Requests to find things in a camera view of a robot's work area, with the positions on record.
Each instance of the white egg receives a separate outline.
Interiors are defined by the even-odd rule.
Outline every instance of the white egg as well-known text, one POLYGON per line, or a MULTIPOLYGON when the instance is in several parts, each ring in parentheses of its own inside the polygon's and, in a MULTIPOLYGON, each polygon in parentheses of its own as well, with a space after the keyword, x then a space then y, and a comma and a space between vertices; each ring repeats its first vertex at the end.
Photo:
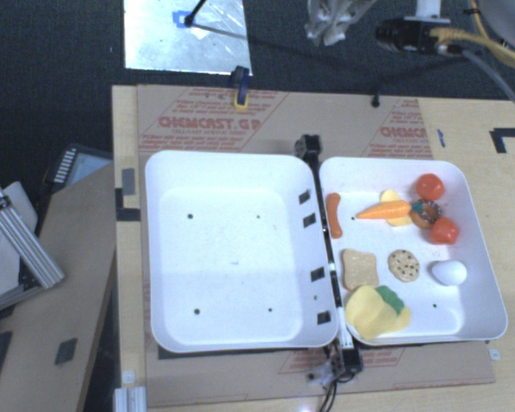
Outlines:
POLYGON ((460 285, 467 278, 465 265, 455 259, 439 261, 433 264, 431 273, 440 283, 445 285, 460 285))

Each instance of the white tray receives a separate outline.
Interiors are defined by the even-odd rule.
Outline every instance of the white tray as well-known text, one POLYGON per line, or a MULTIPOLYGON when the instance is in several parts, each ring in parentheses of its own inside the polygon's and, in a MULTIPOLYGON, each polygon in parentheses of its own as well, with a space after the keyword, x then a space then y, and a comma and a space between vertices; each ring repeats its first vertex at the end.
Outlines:
POLYGON ((163 151, 146 166, 151 328, 173 352, 320 347, 338 328, 370 345, 487 340, 501 336, 507 316, 462 173, 442 161, 333 158, 320 169, 323 197, 338 192, 343 236, 332 240, 344 302, 341 253, 369 251, 379 284, 412 312, 405 330, 364 341, 338 325, 328 258, 311 169, 287 155, 163 151), (456 222, 455 245, 433 245, 414 225, 351 217, 385 189, 412 201, 415 181, 435 173, 445 183, 438 201, 456 222), (396 249, 421 263, 415 282, 387 268, 396 249), (459 287, 432 278, 443 259, 466 264, 459 287))
POLYGON ((333 340, 336 307, 303 161, 164 151, 145 175, 151 328, 163 348, 307 348, 333 340))
MULTIPOLYGON (((369 345, 398 345, 424 342, 453 342, 495 339, 504 334, 507 315, 488 257, 481 228, 463 173, 444 161, 387 159, 328 159, 320 169, 324 196, 338 192, 342 200, 338 218, 343 236, 332 240, 336 268, 342 273, 342 251, 369 251, 377 258, 379 285, 395 291, 412 313, 410 326, 398 332, 363 340, 348 325, 351 334, 369 345), (415 182, 424 173, 434 173, 445 184, 437 201, 443 215, 453 220, 460 234, 454 245, 434 245, 428 232, 414 224, 392 227, 386 221, 352 219, 358 212, 379 202, 379 194, 393 189, 402 199, 419 198, 415 182), (387 258, 396 249, 411 251, 421 264, 414 282, 399 281, 388 269, 387 258), (430 267, 445 259, 457 259, 467 267, 466 281, 447 287, 433 278, 430 267)), ((343 288, 344 300, 348 291, 343 288)))

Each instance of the silver sheet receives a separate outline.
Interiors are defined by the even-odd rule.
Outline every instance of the silver sheet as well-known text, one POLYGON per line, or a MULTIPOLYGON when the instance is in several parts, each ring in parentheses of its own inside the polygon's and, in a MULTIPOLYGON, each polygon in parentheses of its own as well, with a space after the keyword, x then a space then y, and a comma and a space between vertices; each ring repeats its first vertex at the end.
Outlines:
POLYGON ((242 0, 208 0, 183 25, 199 0, 124 0, 124 52, 128 69, 230 74, 250 69, 242 0))

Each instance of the tray with toy food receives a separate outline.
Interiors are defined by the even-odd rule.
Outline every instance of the tray with toy food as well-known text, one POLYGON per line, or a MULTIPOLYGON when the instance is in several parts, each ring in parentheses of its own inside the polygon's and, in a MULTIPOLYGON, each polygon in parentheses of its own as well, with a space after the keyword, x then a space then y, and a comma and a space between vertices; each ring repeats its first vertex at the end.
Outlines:
POLYGON ((162 151, 148 160, 151 329, 163 348, 317 348, 341 330, 370 345, 504 332, 500 291, 457 168, 351 158, 317 168, 272 154, 162 151), (418 209, 424 173, 445 190, 418 209), (382 200, 396 226, 357 218, 382 200), (457 227, 452 244, 406 224, 418 211, 439 220, 435 206, 457 227))

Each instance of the toy tomato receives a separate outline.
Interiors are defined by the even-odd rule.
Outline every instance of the toy tomato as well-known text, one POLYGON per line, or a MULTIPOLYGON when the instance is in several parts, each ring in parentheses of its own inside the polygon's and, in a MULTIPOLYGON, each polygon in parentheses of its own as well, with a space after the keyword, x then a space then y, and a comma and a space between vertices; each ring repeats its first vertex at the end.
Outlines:
POLYGON ((424 200, 434 202, 445 193, 445 186, 435 174, 423 174, 418 179, 415 190, 424 200))
POLYGON ((454 221, 441 216, 431 227, 429 238, 435 244, 454 244, 459 233, 454 221))

